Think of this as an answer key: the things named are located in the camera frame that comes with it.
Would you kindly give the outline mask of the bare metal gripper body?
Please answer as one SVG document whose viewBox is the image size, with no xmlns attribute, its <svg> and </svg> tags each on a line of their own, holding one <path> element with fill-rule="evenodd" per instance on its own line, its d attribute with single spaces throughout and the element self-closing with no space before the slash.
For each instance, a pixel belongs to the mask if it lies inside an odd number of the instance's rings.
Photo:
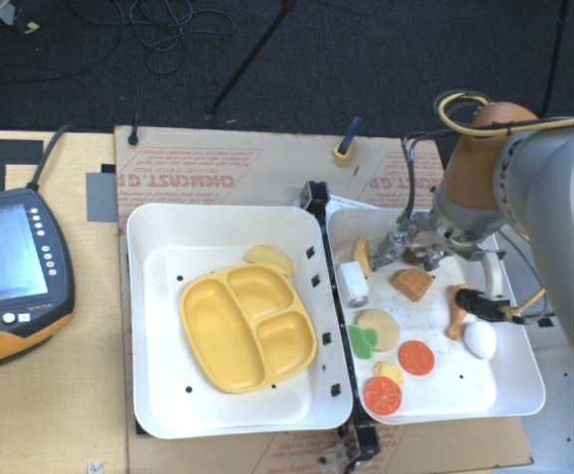
<svg viewBox="0 0 574 474">
<path fill-rule="evenodd" d="M 480 244 L 506 224 L 498 211 L 465 212 L 461 219 L 444 211 L 414 211 L 401 214 L 401 231 L 407 247 L 403 258 L 408 263 L 423 263 L 424 252 L 431 247 L 445 247 L 452 256 L 473 262 L 480 259 Z"/>
</svg>

